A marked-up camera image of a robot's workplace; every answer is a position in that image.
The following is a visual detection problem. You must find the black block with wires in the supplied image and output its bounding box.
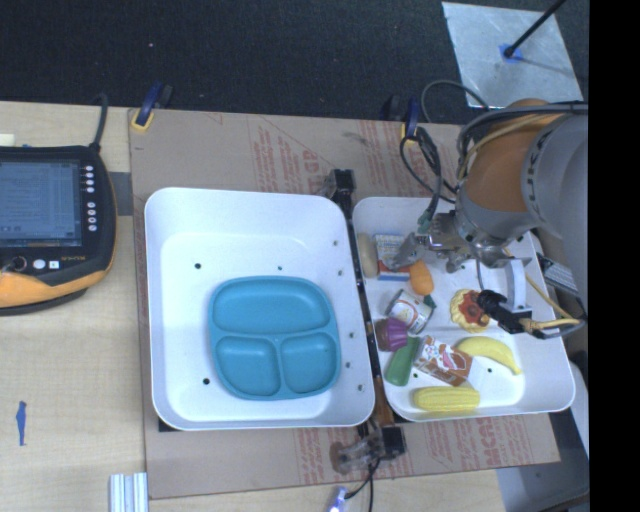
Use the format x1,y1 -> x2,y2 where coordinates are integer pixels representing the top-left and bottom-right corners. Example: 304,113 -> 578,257
380,425 -> 407,459
329,168 -> 357,202

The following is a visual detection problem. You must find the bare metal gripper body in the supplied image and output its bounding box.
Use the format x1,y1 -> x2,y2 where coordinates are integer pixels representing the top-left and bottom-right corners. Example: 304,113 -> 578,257
418,211 -> 532,270

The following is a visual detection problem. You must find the orange carrot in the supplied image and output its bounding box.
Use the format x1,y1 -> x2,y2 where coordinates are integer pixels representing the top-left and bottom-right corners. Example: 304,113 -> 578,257
408,259 -> 435,296

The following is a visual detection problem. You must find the yellow and red tart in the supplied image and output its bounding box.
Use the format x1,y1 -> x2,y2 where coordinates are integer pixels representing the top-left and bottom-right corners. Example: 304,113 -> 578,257
448,288 -> 492,334

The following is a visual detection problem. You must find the yellow corn cob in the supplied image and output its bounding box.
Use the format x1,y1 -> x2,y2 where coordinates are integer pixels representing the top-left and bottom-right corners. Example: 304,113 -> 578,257
412,385 -> 481,413

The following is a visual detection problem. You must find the brown cardboard board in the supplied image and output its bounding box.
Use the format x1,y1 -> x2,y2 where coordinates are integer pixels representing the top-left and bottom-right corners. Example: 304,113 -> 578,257
127,107 -> 562,500

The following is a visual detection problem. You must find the purple and brown cupcake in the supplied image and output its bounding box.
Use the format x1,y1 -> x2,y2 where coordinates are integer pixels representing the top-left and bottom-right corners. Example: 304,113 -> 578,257
373,317 -> 410,353

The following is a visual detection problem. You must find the green bottle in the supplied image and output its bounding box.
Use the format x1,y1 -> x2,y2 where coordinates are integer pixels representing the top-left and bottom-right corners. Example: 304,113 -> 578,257
383,335 -> 422,387

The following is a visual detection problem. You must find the orange and white carton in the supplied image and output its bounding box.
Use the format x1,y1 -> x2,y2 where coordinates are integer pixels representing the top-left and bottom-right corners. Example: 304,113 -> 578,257
412,334 -> 474,388

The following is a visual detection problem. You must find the yellow banana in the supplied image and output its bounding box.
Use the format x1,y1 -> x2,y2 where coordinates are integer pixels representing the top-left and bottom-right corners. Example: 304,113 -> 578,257
453,335 -> 523,376

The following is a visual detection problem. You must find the white plastic tray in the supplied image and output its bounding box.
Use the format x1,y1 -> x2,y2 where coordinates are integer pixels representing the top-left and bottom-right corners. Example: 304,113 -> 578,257
143,186 -> 377,432
351,195 -> 577,424

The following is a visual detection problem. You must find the blue divided plate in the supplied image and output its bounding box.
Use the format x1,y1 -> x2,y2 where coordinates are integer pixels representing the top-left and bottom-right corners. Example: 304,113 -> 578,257
207,275 -> 343,402

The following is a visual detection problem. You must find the white and blue carton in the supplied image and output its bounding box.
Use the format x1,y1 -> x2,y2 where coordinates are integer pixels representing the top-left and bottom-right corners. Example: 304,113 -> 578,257
373,233 -> 412,282

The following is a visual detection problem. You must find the white labelled can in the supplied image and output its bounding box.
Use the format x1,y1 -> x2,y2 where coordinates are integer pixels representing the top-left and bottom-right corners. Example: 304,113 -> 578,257
384,288 -> 437,335

